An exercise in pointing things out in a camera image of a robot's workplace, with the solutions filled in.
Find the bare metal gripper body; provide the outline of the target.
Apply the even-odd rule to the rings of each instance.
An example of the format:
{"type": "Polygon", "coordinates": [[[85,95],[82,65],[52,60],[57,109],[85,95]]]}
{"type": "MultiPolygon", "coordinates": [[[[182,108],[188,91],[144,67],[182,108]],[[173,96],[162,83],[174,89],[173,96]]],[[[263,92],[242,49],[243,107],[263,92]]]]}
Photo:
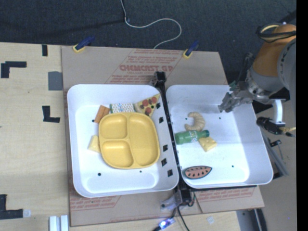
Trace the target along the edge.
{"type": "Polygon", "coordinates": [[[266,103],[270,96],[270,91],[262,89],[256,82],[232,82],[230,85],[230,101],[231,106],[239,106],[241,104],[249,104],[253,100],[266,103]]]}

